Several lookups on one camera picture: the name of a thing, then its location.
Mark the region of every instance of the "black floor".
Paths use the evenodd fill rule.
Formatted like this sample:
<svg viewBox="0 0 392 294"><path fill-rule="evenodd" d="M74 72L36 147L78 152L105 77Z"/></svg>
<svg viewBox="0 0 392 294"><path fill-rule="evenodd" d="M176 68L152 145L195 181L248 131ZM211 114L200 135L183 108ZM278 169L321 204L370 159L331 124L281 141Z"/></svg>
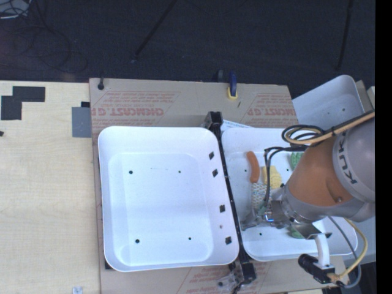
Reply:
<svg viewBox="0 0 392 294"><path fill-rule="evenodd" d="M0 80L214 81L222 70L228 81L232 70L238 83L288 85L293 98L342 74L375 85L375 0L6 2Z"/></svg>

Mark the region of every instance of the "green object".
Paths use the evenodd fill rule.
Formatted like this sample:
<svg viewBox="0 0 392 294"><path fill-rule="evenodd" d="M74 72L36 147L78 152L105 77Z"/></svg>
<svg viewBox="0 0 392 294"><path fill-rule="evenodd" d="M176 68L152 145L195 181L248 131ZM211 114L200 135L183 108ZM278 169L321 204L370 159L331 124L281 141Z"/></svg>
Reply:
<svg viewBox="0 0 392 294"><path fill-rule="evenodd" d="M264 212L266 211L267 208L265 208L263 205L260 205L260 209L258 210L258 215L263 216Z"/></svg>
<svg viewBox="0 0 392 294"><path fill-rule="evenodd" d="M290 163L293 170L295 169L303 154L303 152L294 152L290 155Z"/></svg>
<svg viewBox="0 0 392 294"><path fill-rule="evenodd" d="M291 233L292 233L292 237L294 238L304 238L302 236L302 234L300 232L298 232L297 230L295 230L293 227L290 227Z"/></svg>

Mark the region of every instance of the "black cable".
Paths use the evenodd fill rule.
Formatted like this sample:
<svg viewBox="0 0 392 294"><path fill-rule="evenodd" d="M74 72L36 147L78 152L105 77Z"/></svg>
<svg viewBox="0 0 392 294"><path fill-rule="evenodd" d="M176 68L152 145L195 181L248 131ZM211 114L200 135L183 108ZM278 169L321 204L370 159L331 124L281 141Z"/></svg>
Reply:
<svg viewBox="0 0 392 294"><path fill-rule="evenodd" d="M187 2L187 3L189 3L189 4L192 5L192 6L196 7L198 10L201 10L202 12L204 12L204 13L206 13L206 14L208 14L208 15L211 15L211 16L213 16L213 17L223 17L223 16L225 16L225 15L231 14L231 13L237 11L237 10L238 10L239 8L241 8L245 3L248 2L248 0L244 0L242 3L240 3L240 4L239 4L238 6L236 6L234 9L229 10L229 11L227 11L227 12L225 12L225 13L212 13L212 12L209 12L209 11L205 10L204 8L200 7L198 4L196 4L196 3L194 3L194 2L192 2L192 1L190 1L190 0L184 0L184 1Z"/></svg>
<svg viewBox="0 0 392 294"><path fill-rule="evenodd" d="M342 61L343 61L343 57L344 57L345 47L347 44L347 37L349 35L349 27L350 27L350 20L351 20L351 13L352 13L353 5L354 5L354 0L349 0L349 4L347 6L347 14L346 14L346 19L345 19L344 32L343 32L342 47L341 47L341 52L339 54L339 59L337 61L337 66L336 66L337 71L339 71L342 67Z"/></svg>
<svg viewBox="0 0 392 294"><path fill-rule="evenodd" d="M287 134L287 132L290 131L290 130L292 130L292 132L291 132L291 134L290 134L288 137L289 137L289 138L292 138L292 139L294 139L294 140L301 140L303 137L309 137L309 136L310 136L310 137L313 137L313 138L315 138L315 137L320 137L320 136L322 136L322 135L325 135L325 133L326 133L321 127L315 126L315 125L295 124L295 125L292 125L292 126L288 126L288 127L286 127L286 128L282 131L281 137L282 137L282 139L283 139L286 143L289 143L289 144L291 144L291 143L290 143L290 141L287 140L286 134ZM297 136L294 137L294 138L292 137L293 134L295 134L295 133L297 133L297 132L299 132L299 131L301 131L301 130L315 130L315 132L306 132L306 133L297 135ZM317 145L319 145L320 143L321 143L321 142L314 143L314 144L312 144L311 146L317 146Z"/></svg>
<svg viewBox="0 0 392 294"><path fill-rule="evenodd" d="M75 51L72 49L72 44L70 40L67 38L65 34L62 32L55 30L50 27L45 19L47 12L47 4L48 0L32 0L31 4L35 4L34 8L31 9L29 7L29 17L16 17L12 19L13 24L15 25L13 28L6 29L4 27L3 30L6 32L3 35L3 39L9 38L9 45L12 43L18 47L21 45L20 40L24 40L24 49L11 53L10 51L3 52L4 55L7 56L19 56L23 55L27 58L39 59L42 63L44 63L49 69L56 69L65 73L79 73L85 70L88 67L88 60L83 56L79 51ZM44 32L49 32L53 39L50 41L56 42L57 45L63 45L65 49L63 50L53 50L48 46L46 42L41 42L42 34ZM38 50L42 50L43 48L40 44L46 46L46 50L44 53L37 53ZM77 63L71 68L66 69L66 64L72 63L72 60L77 59ZM2 63L0 66L7 66L14 69L20 68L23 70L35 70L35 71L44 71L48 69L29 69L24 67L17 67L14 64L6 64Z"/></svg>
<svg viewBox="0 0 392 294"><path fill-rule="evenodd" d="M270 192L271 192L271 180L270 180L270 167L271 167L271 161L272 157L275 156L277 153L281 151L305 151L308 146L304 145L295 145L291 147L270 147L264 149L264 161L265 161L265 168L266 168L266 178L267 178L267 188L266 188L266 193L264 197L264 204L263 206L266 208L268 205L268 202L270 200Z"/></svg>
<svg viewBox="0 0 392 294"><path fill-rule="evenodd" d="M354 247L351 245L351 242L350 242L349 238L348 238L347 235L344 233L344 231L343 231L343 229L341 228L341 226L340 226L339 224L337 224L337 222L336 222L331 216L328 216L328 219L329 219L329 220L337 227L337 229L340 231L340 233L341 233L342 236L344 237L345 241L346 241L347 244L349 245L349 248L350 248L350 250L352 251L354 258L357 259L358 256L357 256L356 253L355 253ZM344 287L344 288L352 288L352 287L358 285L358 283L360 282L361 277L362 277L361 265L356 266L356 268L357 268L357 270L358 270L358 274L356 275L355 281L352 282L351 284L347 284L347 285L345 285L345 284L342 283L342 284L341 284L341 287Z"/></svg>
<svg viewBox="0 0 392 294"><path fill-rule="evenodd" d="M0 20L2 20L1 17L4 18L13 18L13 17L19 17L20 15L24 15L27 16L27 11L29 8L27 8L26 10L23 10L21 8L18 7L14 7L13 6L13 0L8 0L7 2L3 2L2 4L0 4L0 6L4 6L6 4L9 4L10 7L8 9L4 9L1 13L3 13L4 15L0 15Z"/></svg>
<svg viewBox="0 0 392 294"><path fill-rule="evenodd" d="M238 285L235 286L235 288L233 288L231 294L237 294L238 291L241 289L241 286L244 284L244 282L240 282Z"/></svg>
<svg viewBox="0 0 392 294"><path fill-rule="evenodd" d="M169 3L169 5L167 6L165 12L160 16L160 18L158 19L158 21L156 22L156 24L154 25L154 27L150 30L150 32L148 33L148 35L146 36L146 38L144 39L144 41L141 43L141 45L137 48L137 50L135 51L135 53L132 56L132 63L135 63L136 60L139 57L140 52L144 49L144 47L147 45L147 43L149 42L149 40L153 37L153 35L155 34L155 32L158 30L159 26L163 23L163 21L165 20L166 16L170 13L170 11L172 10L172 8L174 8L175 4L177 3L178 0L171 0L171 2Z"/></svg>

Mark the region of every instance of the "yellow object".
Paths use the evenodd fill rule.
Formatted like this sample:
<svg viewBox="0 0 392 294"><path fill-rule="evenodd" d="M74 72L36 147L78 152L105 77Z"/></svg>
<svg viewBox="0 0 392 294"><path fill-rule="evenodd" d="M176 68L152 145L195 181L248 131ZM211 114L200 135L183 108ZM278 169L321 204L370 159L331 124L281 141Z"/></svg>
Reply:
<svg viewBox="0 0 392 294"><path fill-rule="evenodd" d="M267 184L267 169L266 167L262 167L262 179L264 184ZM274 165L270 166L269 168L269 186L272 189L277 189L281 186L282 184L282 176L281 174L276 170L276 167Z"/></svg>
<svg viewBox="0 0 392 294"><path fill-rule="evenodd" d="M230 100L236 100L238 98L238 92L235 91L235 96L232 96L230 92L230 87L227 88L227 96Z"/></svg>
<svg viewBox="0 0 392 294"><path fill-rule="evenodd" d="M344 270L341 274L336 274L336 273L327 273L327 276L331 279L332 283L335 283L339 280L341 280L344 276L348 275L351 271L354 270L356 266L358 266L363 257L366 255L366 252L368 251L368 240L366 239L366 236L362 233L362 231L351 221L346 218L344 218L353 228L354 230L361 235L363 239L363 250L361 254L358 256L358 258L349 266L346 270Z"/></svg>

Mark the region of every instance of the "cardboard sheet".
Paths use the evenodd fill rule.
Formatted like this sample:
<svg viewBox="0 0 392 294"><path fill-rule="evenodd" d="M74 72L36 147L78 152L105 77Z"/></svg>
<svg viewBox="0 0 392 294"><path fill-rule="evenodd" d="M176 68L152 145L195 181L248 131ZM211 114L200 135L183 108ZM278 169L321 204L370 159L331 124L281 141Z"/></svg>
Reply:
<svg viewBox="0 0 392 294"><path fill-rule="evenodd" d="M227 83L91 78L91 120L96 184L97 224L102 294L223 294L217 280L230 271L227 265L173 268L120 273L105 266L102 234L97 138L108 126L202 126L210 111L220 111L227 121L252 127L287 127L297 124L286 86L237 84L238 98L227 96ZM337 270L342 260L332 258ZM322 287L298 266L296 260L254 262L257 280L241 293L280 293Z"/></svg>

